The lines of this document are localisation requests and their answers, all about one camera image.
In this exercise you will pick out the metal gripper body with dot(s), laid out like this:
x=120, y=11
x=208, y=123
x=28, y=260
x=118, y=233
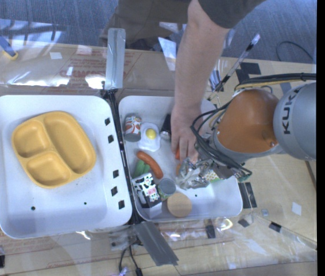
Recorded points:
x=225, y=172

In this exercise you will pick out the person's forearm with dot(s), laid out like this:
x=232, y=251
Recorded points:
x=197, y=53

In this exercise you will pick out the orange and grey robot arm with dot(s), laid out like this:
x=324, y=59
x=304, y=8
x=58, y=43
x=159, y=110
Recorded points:
x=248, y=122

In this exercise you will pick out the person's hand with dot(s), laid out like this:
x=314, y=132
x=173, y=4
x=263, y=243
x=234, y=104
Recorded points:
x=184, y=128

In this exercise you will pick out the green and yellow packet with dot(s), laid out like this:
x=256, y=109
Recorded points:
x=212, y=176

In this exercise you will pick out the white plastic tray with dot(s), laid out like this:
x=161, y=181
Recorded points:
x=65, y=211
x=208, y=203

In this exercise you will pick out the clear crinkled plastic packet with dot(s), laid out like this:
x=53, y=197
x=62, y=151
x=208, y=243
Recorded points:
x=189, y=178

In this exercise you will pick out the orange carrot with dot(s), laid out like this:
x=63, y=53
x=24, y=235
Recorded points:
x=177, y=154

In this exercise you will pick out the tan round biscuit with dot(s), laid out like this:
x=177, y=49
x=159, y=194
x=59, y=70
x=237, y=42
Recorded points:
x=179, y=205

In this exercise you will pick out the grey-topped can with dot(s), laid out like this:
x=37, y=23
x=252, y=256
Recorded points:
x=166, y=187

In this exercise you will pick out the orange sausage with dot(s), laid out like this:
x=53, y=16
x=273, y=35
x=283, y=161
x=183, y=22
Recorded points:
x=151, y=162

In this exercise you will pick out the black bottle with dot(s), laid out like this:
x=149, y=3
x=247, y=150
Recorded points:
x=166, y=125

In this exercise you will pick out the cow print carton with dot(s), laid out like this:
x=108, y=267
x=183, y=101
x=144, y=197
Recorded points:
x=146, y=188

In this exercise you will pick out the white and yellow fried egg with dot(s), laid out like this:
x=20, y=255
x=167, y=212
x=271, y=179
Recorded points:
x=150, y=138

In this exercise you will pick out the green pea pod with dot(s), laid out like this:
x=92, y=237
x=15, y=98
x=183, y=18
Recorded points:
x=141, y=168

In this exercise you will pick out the orange and white can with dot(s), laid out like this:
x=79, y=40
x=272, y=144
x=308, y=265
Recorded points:
x=133, y=128

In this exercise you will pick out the yellow divided plate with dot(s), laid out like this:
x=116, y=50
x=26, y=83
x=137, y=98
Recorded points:
x=56, y=142

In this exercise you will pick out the person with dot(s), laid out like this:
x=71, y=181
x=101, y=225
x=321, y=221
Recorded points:
x=162, y=1

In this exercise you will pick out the brown cardboard board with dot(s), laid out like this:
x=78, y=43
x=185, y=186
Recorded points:
x=65, y=73

